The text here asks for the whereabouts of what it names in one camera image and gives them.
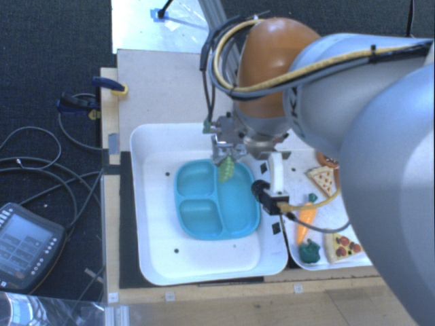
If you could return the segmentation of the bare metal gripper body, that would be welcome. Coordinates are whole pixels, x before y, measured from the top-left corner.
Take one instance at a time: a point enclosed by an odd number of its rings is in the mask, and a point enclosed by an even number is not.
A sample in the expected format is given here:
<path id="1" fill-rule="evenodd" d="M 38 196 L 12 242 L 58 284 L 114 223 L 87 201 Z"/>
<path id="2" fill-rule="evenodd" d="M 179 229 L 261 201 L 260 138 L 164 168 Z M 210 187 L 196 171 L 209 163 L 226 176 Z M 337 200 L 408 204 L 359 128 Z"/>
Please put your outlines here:
<path id="1" fill-rule="evenodd" d="M 212 145 L 226 147 L 229 158 L 233 145 L 244 144 L 247 155 L 267 159 L 276 151 L 275 146 L 289 136 L 289 126 L 284 117 L 256 118 L 244 113 L 228 113 L 219 117 L 212 128 Z"/>

